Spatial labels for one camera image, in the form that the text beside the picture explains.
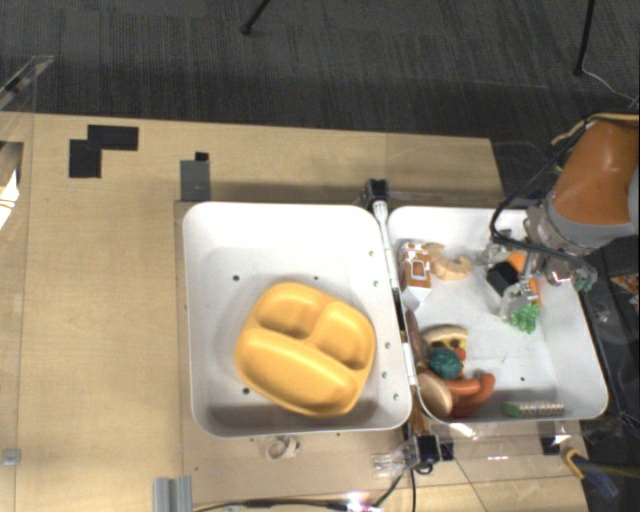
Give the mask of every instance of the yellow divided plate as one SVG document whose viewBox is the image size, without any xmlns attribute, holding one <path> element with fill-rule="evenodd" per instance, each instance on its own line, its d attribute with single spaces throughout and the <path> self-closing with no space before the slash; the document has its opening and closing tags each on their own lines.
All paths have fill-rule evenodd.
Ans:
<svg viewBox="0 0 640 512">
<path fill-rule="evenodd" d="M 375 356 L 371 322 L 349 304 L 309 286 L 269 288 L 235 348 L 247 385 L 290 411 L 316 418 L 348 413 Z"/>
</svg>

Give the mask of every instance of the black leg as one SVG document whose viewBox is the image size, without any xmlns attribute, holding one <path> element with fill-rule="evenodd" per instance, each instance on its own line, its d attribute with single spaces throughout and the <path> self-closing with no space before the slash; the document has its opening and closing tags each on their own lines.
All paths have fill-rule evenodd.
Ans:
<svg viewBox="0 0 640 512">
<path fill-rule="evenodd" d="M 593 18 L 593 8 L 596 5 L 596 0 L 589 0 L 587 5 L 587 15 L 584 19 L 584 29 L 582 30 L 582 42 L 580 43 L 580 54 L 578 55 L 578 62 L 573 74 L 580 76 L 584 74 L 584 55 L 587 53 L 587 45 L 589 44 L 589 34 L 591 33 L 591 19 Z"/>
<path fill-rule="evenodd" d="M 253 11 L 253 14 L 251 14 L 251 16 L 247 18 L 247 21 L 245 21 L 244 24 L 240 27 L 240 32 L 242 32 L 245 36 L 251 34 L 251 27 L 253 27 L 253 24 L 256 21 L 258 21 L 258 18 L 262 14 L 262 11 L 265 10 L 270 1 L 271 0 L 262 0 L 260 2 L 260 5 L 258 5 L 256 10 Z"/>
</svg>

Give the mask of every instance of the white plastic tray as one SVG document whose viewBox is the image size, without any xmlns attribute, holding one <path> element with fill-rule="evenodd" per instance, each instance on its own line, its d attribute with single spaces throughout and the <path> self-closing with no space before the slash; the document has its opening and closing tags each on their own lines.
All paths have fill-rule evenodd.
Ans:
<svg viewBox="0 0 640 512">
<path fill-rule="evenodd" d="M 191 398 L 196 422 L 222 437 L 392 429 L 411 396 L 380 232 L 353 206 L 201 203 L 183 222 Z M 288 412 L 245 390 L 233 351 L 258 297 L 293 280 L 372 321 L 376 357 L 354 409 L 331 420 Z"/>
<path fill-rule="evenodd" d="M 489 240 L 493 210 L 404 207 L 389 218 L 396 249 L 409 239 L 438 242 L 444 254 L 466 254 L 473 260 Z M 524 212 L 506 211 L 499 229 L 524 236 Z M 495 392 L 470 421 L 520 421 L 505 417 L 505 400 L 547 400 L 565 405 L 565 418 L 587 419 L 606 408 L 608 393 L 580 299 L 570 283 L 560 287 L 538 282 L 542 308 L 536 331 L 529 335 L 497 315 L 500 297 L 474 267 L 461 281 L 432 278 L 432 292 L 416 311 L 419 327 L 458 324 L 469 330 L 465 373 L 476 370 L 496 377 Z"/>
</svg>

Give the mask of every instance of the green ball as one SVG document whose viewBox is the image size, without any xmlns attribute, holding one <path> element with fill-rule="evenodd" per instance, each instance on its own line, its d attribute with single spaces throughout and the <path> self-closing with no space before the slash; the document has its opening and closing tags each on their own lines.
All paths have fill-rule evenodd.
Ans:
<svg viewBox="0 0 640 512">
<path fill-rule="evenodd" d="M 431 352 L 429 368 L 443 379 L 457 379 L 462 371 L 462 361 L 448 348 L 434 348 Z"/>
</svg>

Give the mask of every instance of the wooden table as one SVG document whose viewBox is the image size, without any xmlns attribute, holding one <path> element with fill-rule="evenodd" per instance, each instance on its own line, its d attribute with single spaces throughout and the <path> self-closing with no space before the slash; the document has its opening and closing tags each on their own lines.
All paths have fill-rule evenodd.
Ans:
<svg viewBox="0 0 640 512">
<path fill-rule="evenodd" d="M 299 464 L 301 477 L 283 487 L 298 494 L 343 492 L 334 487 L 341 481 L 375 492 L 389 485 L 372 478 L 370 455 L 392 446 L 397 432 L 305 438 L 317 467 L 302 457 L 267 463 L 259 440 L 193 433 L 205 439 L 198 444 L 185 434 L 174 229 L 179 162 L 209 153 L 216 200 L 351 202 L 366 179 L 385 178 L 392 190 L 411 192 L 414 204 L 449 198 L 489 205 L 501 196 L 489 141 L 54 115 L 25 115 L 23 124 L 22 132 L 5 134 L 26 143 L 24 167 L 32 163 L 29 211 L 16 210 L 12 221 L 30 214 L 20 372 L 19 380 L 16 368 L 3 372 L 0 382 L 2 410 L 17 406 L 18 414 L 16 430 L 15 415 L 3 412 L 8 427 L 0 441 L 15 442 L 7 447 L 20 448 L 22 460 L 15 473 L 0 467 L 0 494 L 8 496 L 0 507 L 12 510 L 15 495 L 20 512 L 146 511 L 154 478 L 185 473 L 194 478 L 196 503 L 240 491 L 236 499 L 252 498 L 269 486 L 276 492 L 287 463 Z M 69 140 L 86 139 L 88 124 L 137 126 L 139 148 L 105 150 L 101 179 L 72 179 Z M 3 334 L 13 329 L 19 337 L 15 315 L 0 320 Z M 484 427 L 480 442 L 459 443 L 455 461 L 419 478 L 419 502 L 433 511 L 586 510 L 578 480 L 559 457 L 541 454 L 540 428 Z M 580 443 L 576 424 L 562 428 Z M 247 472 L 252 467 L 260 471 Z M 406 486 L 386 510 L 409 509 Z"/>
</svg>

